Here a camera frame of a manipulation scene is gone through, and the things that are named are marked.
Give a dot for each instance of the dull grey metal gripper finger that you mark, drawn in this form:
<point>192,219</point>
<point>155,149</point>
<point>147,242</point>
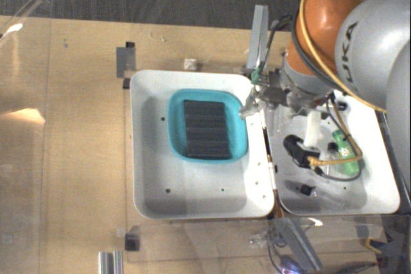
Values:
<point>248,109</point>

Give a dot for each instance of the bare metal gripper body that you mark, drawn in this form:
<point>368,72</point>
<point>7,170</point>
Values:
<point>274,91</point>

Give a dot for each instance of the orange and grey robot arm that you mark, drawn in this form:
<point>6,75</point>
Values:
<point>369,41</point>

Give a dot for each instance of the black ribbed rectangular block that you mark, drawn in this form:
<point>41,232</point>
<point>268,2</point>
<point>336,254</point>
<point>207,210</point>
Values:
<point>207,130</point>

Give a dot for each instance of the thin black and white rod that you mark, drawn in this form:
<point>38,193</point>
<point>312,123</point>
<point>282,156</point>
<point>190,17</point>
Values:
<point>271,170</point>

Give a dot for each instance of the blue bowl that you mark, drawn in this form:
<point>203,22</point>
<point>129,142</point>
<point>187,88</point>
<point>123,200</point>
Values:
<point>175,125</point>

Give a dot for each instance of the green plastic bottle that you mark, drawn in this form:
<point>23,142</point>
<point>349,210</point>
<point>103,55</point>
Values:
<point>345,150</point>

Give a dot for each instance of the white plastic tray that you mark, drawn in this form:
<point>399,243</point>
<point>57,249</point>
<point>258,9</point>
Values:
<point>199,189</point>
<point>375,170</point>

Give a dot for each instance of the clear plastic bottle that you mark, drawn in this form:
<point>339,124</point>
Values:
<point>321,195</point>

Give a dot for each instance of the black cylinder on white bracket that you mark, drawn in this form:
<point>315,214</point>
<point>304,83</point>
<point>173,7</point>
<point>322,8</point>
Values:
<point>300,150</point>

